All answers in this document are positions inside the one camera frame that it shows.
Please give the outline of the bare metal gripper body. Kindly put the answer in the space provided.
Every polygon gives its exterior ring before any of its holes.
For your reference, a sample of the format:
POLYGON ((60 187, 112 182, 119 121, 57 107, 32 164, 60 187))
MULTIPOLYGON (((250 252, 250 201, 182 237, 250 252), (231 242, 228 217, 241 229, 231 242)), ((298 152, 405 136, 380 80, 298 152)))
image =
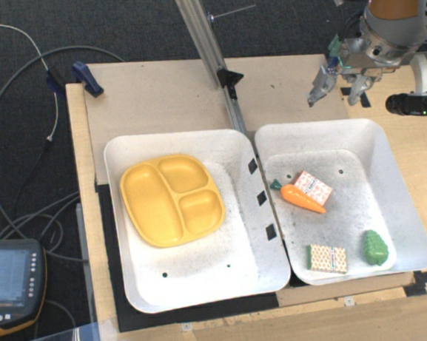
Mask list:
POLYGON ((335 55, 342 75, 354 75, 381 69, 393 71, 409 64, 420 48, 420 31, 414 28, 368 31, 358 38, 334 37, 335 55))

